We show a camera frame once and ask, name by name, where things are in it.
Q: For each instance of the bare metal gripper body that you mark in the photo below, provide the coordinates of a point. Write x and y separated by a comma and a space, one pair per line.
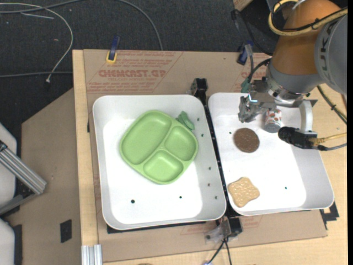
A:
263, 94

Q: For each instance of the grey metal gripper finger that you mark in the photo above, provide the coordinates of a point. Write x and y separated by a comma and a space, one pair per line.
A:
243, 110
254, 112

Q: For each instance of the white plastic tray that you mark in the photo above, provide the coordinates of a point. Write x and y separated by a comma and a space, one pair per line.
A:
275, 170
154, 203

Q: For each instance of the small white and red can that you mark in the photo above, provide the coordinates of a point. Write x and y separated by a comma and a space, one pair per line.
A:
273, 121

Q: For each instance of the green divided plate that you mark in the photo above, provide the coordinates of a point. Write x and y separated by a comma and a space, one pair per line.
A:
154, 145

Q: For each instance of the beige toy bread slice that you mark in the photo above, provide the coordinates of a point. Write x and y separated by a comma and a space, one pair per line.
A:
243, 192

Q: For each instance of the thin black rod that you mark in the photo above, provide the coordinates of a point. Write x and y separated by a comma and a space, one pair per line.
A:
219, 164

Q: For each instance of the black cylinder on white bracket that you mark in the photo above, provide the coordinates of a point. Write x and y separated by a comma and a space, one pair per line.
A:
296, 138

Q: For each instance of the brown round biscuit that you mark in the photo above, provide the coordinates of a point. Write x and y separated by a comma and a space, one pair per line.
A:
246, 140

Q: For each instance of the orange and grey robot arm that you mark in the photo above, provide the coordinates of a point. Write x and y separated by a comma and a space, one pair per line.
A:
296, 54

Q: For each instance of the brown cardboard board red print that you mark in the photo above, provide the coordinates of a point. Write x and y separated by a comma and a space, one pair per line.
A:
154, 73

